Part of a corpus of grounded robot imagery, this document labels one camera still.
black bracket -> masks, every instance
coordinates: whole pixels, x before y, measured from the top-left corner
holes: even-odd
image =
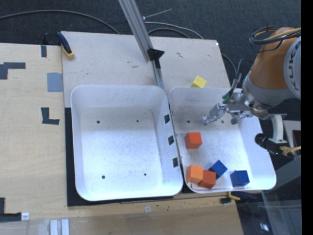
[[[149,58],[151,61],[154,61],[155,64],[156,64],[156,67],[158,69],[161,68],[161,65],[160,65],[160,57],[164,54],[164,51],[163,50],[158,50],[158,49],[148,49],[148,55],[149,55]]]

empty white tray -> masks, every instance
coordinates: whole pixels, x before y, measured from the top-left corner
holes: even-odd
[[[221,119],[203,124],[202,116],[208,115],[216,103],[222,103],[228,91],[229,88],[173,88],[169,93],[183,172],[191,164],[209,169],[217,160],[228,168],[212,189],[186,183],[197,193],[271,189],[276,184],[276,174],[269,153],[254,141],[262,133],[257,117],[232,125],[231,115],[225,113]],[[186,149],[184,137],[188,132],[200,132],[202,145],[198,149]],[[230,179],[234,170],[246,170],[250,183],[234,188]]]
[[[89,201],[172,196],[183,184],[165,91],[81,85],[71,93],[75,183]]]

cube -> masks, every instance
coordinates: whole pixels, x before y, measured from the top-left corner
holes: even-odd
[[[214,171],[216,173],[216,179],[218,179],[227,171],[227,167],[220,160],[217,160],[217,162],[209,168],[209,171]]]
[[[230,174],[230,179],[233,187],[242,187],[250,183],[246,170],[235,170]]]
[[[198,87],[203,88],[206,85],[206,80],[200,76],[196,76],[194,82],[192,83],[191,87]]]
[[[200,132],[188,132],[185,136],[185,145],[187,149],[197,149],[202,144]]]
[[[190,165],[186,169],[186,181],[194,184],[198,184],[203,180],[203,167],[197,165]]]
[[[216,173],[209,170],[203,170],[203,180],[198,184],[198,186],[211,189],[215,183]]]

blue cube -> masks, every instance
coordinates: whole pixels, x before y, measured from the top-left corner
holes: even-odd
[[[215,172],[216,179],[218,179],[227,171],[227,167],[220,160],[217,160],[217,162],[209,168],[209,171]]]
[[[230,179],[233,187],[242,187],[250,183],[246,170],[235,170],[230,174]]]

